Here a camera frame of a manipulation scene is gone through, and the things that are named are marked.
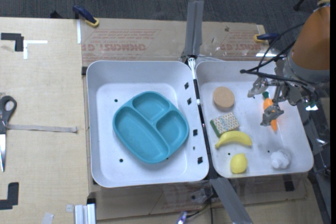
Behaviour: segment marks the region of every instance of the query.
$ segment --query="yellow lemon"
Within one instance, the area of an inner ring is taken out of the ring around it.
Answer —
[[[247,158],[244,153],[236,154],[230,161],[230,168],[232,173],[240,174],[245,172],[247,167]]]

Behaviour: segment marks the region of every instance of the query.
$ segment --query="yellow banana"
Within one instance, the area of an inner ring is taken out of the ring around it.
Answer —
[[[219,148],[229,142],[238,142],[247,146],[252,146],[252,140],[246,133],[241,131],[228,131],[220,136],[218,142],[215,144],[215,147]]]

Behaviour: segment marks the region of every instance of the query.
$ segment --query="orange carrot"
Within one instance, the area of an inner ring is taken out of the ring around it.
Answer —
[[[263,103],[263,108],[265,110],[270,105],[273,105],[273,102],[272,102],[272,99],[269,97],[269,93],[268,92],[264,92],[262,96],[265,98],[264,103]],[[277,131],[278,130],[277,120],[271,120],[271,126],[272,126],[272,129],[274,131]]]

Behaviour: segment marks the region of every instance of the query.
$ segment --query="teal plate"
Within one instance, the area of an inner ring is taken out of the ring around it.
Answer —
[[[113,129],[140,160],[159,163],[187,139],[188,122],[166,97],[146,91],[126,102],[113,117]]]

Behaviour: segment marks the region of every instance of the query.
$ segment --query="round wooden disc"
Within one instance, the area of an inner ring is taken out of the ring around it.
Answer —
[[[230,108],[235,102],[233,92],[227,87],[218,87],[214,90],[213,98],[219,108]]]

